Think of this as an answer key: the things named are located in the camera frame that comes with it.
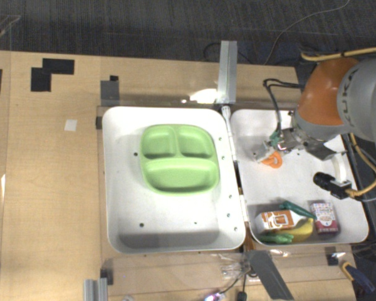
white sticker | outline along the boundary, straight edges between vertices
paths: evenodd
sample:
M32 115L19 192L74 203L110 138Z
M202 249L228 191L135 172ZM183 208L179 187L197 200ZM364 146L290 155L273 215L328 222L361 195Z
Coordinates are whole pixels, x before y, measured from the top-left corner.
M77 119L67 119L65 122L64 130L67 132L75 132L77 122Z

green plate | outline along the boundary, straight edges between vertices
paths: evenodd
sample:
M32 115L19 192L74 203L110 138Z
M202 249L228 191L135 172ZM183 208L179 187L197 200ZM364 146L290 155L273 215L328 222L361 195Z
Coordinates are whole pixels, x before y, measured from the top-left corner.
M195 194L219 183L212 137L191 125L154 125L140 142L140 165L148 187L160 194Z

wooden surface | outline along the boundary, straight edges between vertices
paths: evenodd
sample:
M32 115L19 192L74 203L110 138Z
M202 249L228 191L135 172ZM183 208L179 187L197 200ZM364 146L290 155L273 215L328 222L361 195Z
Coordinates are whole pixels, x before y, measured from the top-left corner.
M53 75L51 93L30 92L31 67L41 67L44 57L74 59L75 74ZM123 99L178 102L189 93L216 88L218 64L0 52L0 68L8 73L0 96L0 179L6 173L4 214L0 185L0 301L82 300L84 279L97 279L102 264L95 129L100 80L118 75ZM292 68L239 65L238 99L268 102L261 82L270 77L296 81ZM276 97L295 103L299 93L277 90ZM64 131L67 119L78 121L75 132ZM297 300L354 300L351 283L339 272L333 275L331 268L317 264L322 274L306 279L308 267L301 267L303 282L289 283ZM269 300L262 286L248 289L249 300ZM187 301L206 293L134 297Z

yellow cable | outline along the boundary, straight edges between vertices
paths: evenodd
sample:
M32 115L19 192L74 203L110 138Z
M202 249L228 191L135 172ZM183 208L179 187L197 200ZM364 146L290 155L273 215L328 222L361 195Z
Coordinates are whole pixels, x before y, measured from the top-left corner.
M301 57L302 59L305 59L308 61L325 61L325 60L337 59L337 58L342 58L342 57L364 55L366 53L376 53L376 47L345 51L343 53L333 53L331 55L321 55L321 56L308 56L305 53L301 53Z
M353 144L355 150L357 151L357 153L359 154L359 156L362 158L362 160L373 170L373 172L375 172L376 174L376 166L374 166L369 160L368 158L363 154L363 152L359 149L359 146L358 146L358 143L357 143L357 140L355 139L355 136L354 134L350 134L350 137L351 137L351 143ZM374 187L376 186L376 178L375 180L373 181L373 183L371 183L371 185L365 187L364 189L361 189L359 191L355 190L355 189L346 189L345 192L351 197L351 198L354 198L355 196L361 196L361 195L364 195L365 193L369 192L371 189L373 189Z

white wire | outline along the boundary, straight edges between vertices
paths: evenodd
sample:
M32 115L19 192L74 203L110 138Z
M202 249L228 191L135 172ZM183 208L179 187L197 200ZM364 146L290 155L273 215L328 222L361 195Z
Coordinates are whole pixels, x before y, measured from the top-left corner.
M375 164L376 166L376 160L365 150L363 150L362 148L359 147L359 149L361 150L361 152L363 152L363 154L368 157L368 160L370 160L372 163ZM360 200L361 202L364 202L364 203L369 203L369 202L373 202L373 201L376 201L376 197L374 198L368 198L368 199L362 199Z
M277 45L277 42L279 41L280 37L283 35L283 33L286 33L288 30L290 30L293 26L295 26L296 24L306 20L306 19L309 19L310 17L313 17L313 16L316 16L318 14L322 14L322 13L330 13L330 12L333 12L333 11L338 11L338 10L341 10L343 8L345 8L347 6L348 3L350 3L351 0L347 0L345 4L343 4L342 6L340 7L337 7L337 8L333 8L333 9L329 9L329 10L322 10L322 11L318 11L318 12L315 12L315 13L311 13L297 21L295 21L294 23L291 23L287 28L285 28L276 38L276 40L274 41L273 43L273 46L271 47L271 50L270 50L270 53L269 53L269 56L267 57L266 61L263 63L263 65L267 65L269 60L270 60L270 57L271 55L273 54L273 51L274 49L276 48L276 45Z

